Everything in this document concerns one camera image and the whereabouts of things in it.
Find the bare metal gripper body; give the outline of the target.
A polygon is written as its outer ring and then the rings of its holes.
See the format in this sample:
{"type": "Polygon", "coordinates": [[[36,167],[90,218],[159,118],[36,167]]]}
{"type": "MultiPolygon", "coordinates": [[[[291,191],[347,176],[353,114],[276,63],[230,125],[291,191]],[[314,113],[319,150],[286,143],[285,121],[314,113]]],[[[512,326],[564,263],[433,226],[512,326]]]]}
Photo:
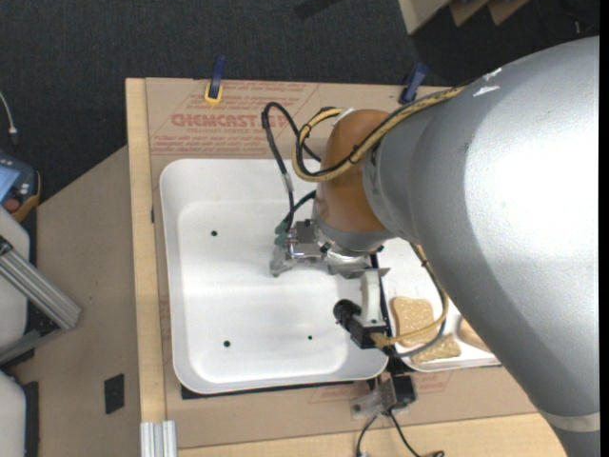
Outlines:
{"type": "Polygon", "coordinates": [[[322,221],[298,221],[285,238],[288,260],[308,259],[310,265],[328,268],[366,268],[367,259],[380,249],[375,232],[352,232],[322,221]]]}

